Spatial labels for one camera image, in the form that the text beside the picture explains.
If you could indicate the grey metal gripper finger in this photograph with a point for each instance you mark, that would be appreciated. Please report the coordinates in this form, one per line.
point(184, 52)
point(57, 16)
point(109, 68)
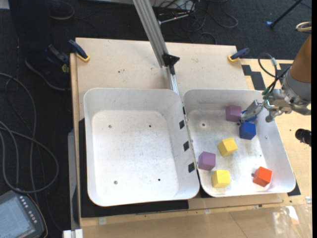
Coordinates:
point(271, 116)
point(253, 109)

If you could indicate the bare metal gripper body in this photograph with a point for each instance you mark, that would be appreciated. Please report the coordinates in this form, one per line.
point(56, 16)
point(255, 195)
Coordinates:
point(280, 102)

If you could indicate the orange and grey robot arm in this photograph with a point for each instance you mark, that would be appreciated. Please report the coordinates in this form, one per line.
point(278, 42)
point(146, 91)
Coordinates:
point(301, 58)

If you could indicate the purple cube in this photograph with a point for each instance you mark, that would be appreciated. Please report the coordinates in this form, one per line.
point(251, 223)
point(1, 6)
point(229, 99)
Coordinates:
point(232, 113)
point(206, 160)

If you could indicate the blue cube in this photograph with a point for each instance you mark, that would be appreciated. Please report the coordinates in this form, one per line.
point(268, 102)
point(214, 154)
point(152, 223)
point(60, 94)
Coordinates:
point(247, 131)

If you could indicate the white plastic tray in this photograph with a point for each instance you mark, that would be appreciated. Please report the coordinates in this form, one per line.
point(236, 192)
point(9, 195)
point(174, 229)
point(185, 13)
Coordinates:
point(135, 152)
point(213, 113)

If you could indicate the yellow cube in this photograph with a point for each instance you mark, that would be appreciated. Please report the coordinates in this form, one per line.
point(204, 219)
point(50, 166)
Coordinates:
point(221, 179)
point(227, 147)

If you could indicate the orange cube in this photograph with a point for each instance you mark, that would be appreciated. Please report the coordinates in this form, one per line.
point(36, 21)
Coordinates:
point(262, 176)

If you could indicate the pale wooden board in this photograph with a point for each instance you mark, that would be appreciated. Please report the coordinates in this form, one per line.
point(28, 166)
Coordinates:
point(123, 63)

